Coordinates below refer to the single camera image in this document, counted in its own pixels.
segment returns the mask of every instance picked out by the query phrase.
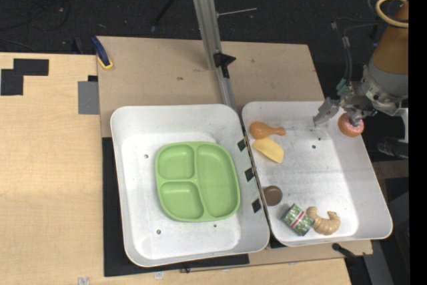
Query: wooden table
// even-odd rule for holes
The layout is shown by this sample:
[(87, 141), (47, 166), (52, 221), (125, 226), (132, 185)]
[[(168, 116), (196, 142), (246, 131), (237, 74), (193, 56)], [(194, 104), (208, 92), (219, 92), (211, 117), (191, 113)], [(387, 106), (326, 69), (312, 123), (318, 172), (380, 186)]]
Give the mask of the wooden table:
[[(48, 76), (25, 76), (23, 95), (0, 96), (0, 283), (2, 284), (77, 284), (79, 277), (88, 276), (90, 284), (158, 284), (152, 273), (106, 278), (103, 276), (103, 208), (102, 208), (102, 150), (101, 137), (108, 136), (106, 118), (109, 111), (126, 98), (126, 104), (152, 104), (159, 101), (162, 92), (174, 89), (171, 99), (163, 97), (162, 103), (170, 101), (191, 103), (191, 97), (176, 97), (177, 85), (185, 81), (195, 83), (204, 71), (195, 56), (203, 53), (199, 41), (146, 40), (119, 37), (100, 37), (115, 69), (104, 71), (98, 68), (94, 55), (45, 55), (0, 53), (0, 69), (12, 69), (13, 59), (48, 59)], [(322, 92), (317, 80), (310, 52), (305, 45), (253, 45), (256, 43), (224, 42), (224, 53), (244, 56), (245, 63), (230, 66), (233, 88), (238, 106), (248, 101), (259, 100), (262, 94), (244, 91), (257, 82), (246, 80), (250, 72), (245, 64), (263, 65), (264, 55), (281, 55), (285, 61), (276, 73), (270, 75), (269, 88), (280, 99), (289, 99), (282, 82), (288, 90), (301, 91), (301, 84), (314, 85), (308, 96), (294, 94), (290, 99), (320, 99)], [(260, 47), (257, 53), (254, 47)], [(132, 65), (137, 70), (140, 61), (157, 63), (160, 60), (154, 51), (168, 51), (172, 59), (177, 54), (194, 56), (193, 69), (184, 64), (159, 72), (157, 68), (140, 68), (143, 76), (153, 73), (170, 80), (171, 86), (163, 84), (162, 91), (150, 91), (136, 87), (136, 98), (130, 96), (132, 89), (125, 91), (126, 82), (117, 84), (116, 74), (120, 65)], [(262, 75), (254, 68), (252, 73)], [(77, 82), (87, 81), (88, 75), (99, 75), (101, 115), (78, 113)], [(128, 73), (127, 82), (132, 81)], [(204, 90), (211, 89), (211, 82), (202, 80)], [(116, 82), (115, 89), (109, 88)], [(206, 101), (220, 102), (218, 90), (207, 93)], [(267, 97), (271, 100), (276, 95)], [(369, 241), (346, 242), (343, 247), (361, 255), (372, 253)], [(342, 255), (327, 244), (301, 248), (279, 248), (250, 255), (249, 266), (224, 270), (200, 269), (199, 272), (183, 274), (180, 271), (164, 272), (164, 284), (348, 284), (346, 265)]]

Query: green plate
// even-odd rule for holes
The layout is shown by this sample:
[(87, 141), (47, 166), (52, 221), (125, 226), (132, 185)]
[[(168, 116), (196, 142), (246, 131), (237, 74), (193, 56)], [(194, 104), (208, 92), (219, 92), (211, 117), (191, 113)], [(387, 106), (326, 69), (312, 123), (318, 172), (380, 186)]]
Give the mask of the green plate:
[(155, 178), (161, 206), (174, 220), (222, 220), (239, 208), (236, 168), (221, 145), (186, 141), (163, 146), (155, 159)]

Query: white tray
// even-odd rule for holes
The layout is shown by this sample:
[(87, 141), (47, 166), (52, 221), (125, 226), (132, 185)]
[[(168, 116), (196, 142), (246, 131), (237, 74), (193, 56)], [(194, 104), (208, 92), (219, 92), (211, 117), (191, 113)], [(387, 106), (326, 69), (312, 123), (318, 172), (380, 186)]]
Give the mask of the white tray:
[[(314, 127), (312, 118), (321, 104), (251, 102), (242, 111), (251, 147), (255, 138), (250, 125), (254, 121), (283, 126), (287, 131), (285, 136), (270, 136), (285, 151), (281, 164), (251, 149), (260, 186), (275, 185), (283, 191), (277, 206), (266, 207), (271, 231), (287, 246), (386, 238), (392, 231), (392, 220), (362, 137), (340, 132), (337, 120), (342, 110), (328, 123)], [(282, 221), (292, 204), (303, 210), (317, 206), (318, 215), (325, 218), (327, 211), (337, 212), (341, 226), (331, 236), (313, 229), (299, 236)]]
[[(257, 252), (270, 238), (255, 178), (247, 181), (249, 153), (241, 150), (238, 115), (225, 105), (128, 106), (111, 116), (111, 132), (125, 251), (140, 266), (159, 266)], [(155, 183), (155, 157), (166, 144), (211, 141), (232, 155), (240, 186), (240, 207), (225, 220), (178, 222), (161, 208)]]

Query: green can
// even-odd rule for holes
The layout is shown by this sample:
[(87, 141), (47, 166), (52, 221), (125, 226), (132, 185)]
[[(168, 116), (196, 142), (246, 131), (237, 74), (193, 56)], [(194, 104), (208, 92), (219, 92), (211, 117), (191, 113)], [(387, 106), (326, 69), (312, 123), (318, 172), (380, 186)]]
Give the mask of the green can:
[(285, 213), (283, 221), (301, 236), (306, 235), (314, 224), (314, 220), (296, 204), (293, 204)]

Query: yellow cable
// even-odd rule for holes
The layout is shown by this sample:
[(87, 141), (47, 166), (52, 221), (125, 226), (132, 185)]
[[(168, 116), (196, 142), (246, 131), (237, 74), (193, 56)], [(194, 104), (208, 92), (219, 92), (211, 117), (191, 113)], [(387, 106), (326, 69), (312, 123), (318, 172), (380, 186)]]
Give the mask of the yellow cable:
[[(378, 0), (375, 4), (375, 10), (380, 18), (382, 18), (385, 22), (389, 23), (390, 25), (394, 25), (397, 27), (403, 27), (405, 29), (409, 28), (409, 23), (402, 23), (401, 21), (395, 21), (394, 19), (391, 19), (390, 17), (387, 17), (384, 12), (381, 10), (381, 5), (383, 2), (387, 0)], [(407, 0), (399, 0), (403, 4), (406, 4)]]

